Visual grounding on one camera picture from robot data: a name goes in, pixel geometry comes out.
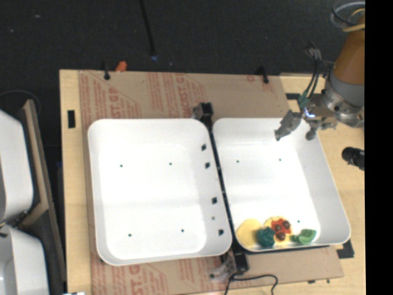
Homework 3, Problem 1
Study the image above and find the light green toy vegetable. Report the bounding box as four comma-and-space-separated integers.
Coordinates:
289, 228, 317, 245

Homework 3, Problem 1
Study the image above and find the brown cardboard board red print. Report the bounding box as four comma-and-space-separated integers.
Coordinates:
77, 69, 345, 295

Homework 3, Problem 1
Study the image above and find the white plastic tray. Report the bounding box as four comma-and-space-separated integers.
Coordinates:
211, 116, 352, 253
87, 117, 233, 267

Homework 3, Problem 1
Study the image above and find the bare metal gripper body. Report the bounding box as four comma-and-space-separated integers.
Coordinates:
306, 86, 365, 131

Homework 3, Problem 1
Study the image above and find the dark green broccoli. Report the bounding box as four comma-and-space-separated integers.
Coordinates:
255, 226, 276, 248

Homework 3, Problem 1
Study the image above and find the yellow round biscuit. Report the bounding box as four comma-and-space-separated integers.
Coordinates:
236, 218, 263, 248

